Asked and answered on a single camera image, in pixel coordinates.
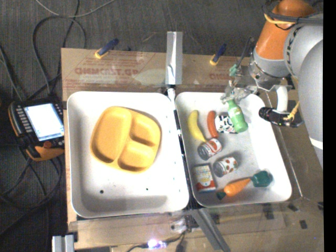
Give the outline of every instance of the white plastic tray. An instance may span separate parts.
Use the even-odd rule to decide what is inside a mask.
[[[89,143],[93,128],[110,106],[147,113],[161,127],[153,165],[143,173],[116,170],[97,161]],[[189,200],[173,107],[160,93],[76,92],[67,103],[71,202],[84,218],[173,212]]]
[[[248,130],[239,134],[221,133],[223,144],[221,152],[207,161],[203,161],[197,154],[200,141],[192,138],[188,131],[187,117],[193,110],[199,111],[198,123],[207,139],[211,136],[207,130],[207,114],[214,110],[216,113],[227,112],[227,104],[220,101],[222,93],[183,92],[176,97],[176,108],[180,120],[182,137],[185,147],[188,170],[192,182],[195,199],[205,207],[219,207],[240,204],[272,203],[287,200],[291,195],[291,185],[287,171],[279,151],[271,124],[259,117],[259,109],[264,107],[263,101],[256,95],[249,95],[240,102]],[[192,168],[198,164],[212,164],[219,158],[233,156],[238,162],[238,169],[213,178],[217,190],[223,189],[232,180],[249,177],[259,170],[268,169],[274,180],[268,187],[253,187],[250,182],[242,192],[233,197],[225,197],[221,201],[216,193],[199,193],[195,189],[195,177]]]

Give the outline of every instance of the green bottle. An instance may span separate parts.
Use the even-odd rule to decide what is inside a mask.
[[[244,119],[244,115],[240,106],[238,106],[234,99],[227,101],[229,108],[228,114],[234,125],[235,131],[237,133],[244,132],[247,130],[248,125]]]

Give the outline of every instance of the yellow banana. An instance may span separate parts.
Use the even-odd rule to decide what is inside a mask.
[[[194,110],[189,114],[188,117],[188,129],[190,131],[190,134],[192,135],[193,138],[201,140],[202,142],[206,142],[203,133],[198,127],[197,120],[198,120],[198,111]]]

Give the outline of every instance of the yellow plate compartment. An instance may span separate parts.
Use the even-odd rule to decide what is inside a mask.
[[[154,162],[161,130],[151,118],[124,107],[109,107],[98,119],[91,154],[118,170],[143,172]]]

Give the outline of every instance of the orange carrot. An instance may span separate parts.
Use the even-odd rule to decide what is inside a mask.
[[[236,182],[232,182],[225,186],[224,192],[227,196],[235,196],[236,194],[241,192],[250,181],[250,178],[245,178]]]
[[[210,111],[207,117],[208,130],[212,138],[219,137],[218,132],[216,130],[216,125],[215,125],[215,115],[216,115],[215,111]]]

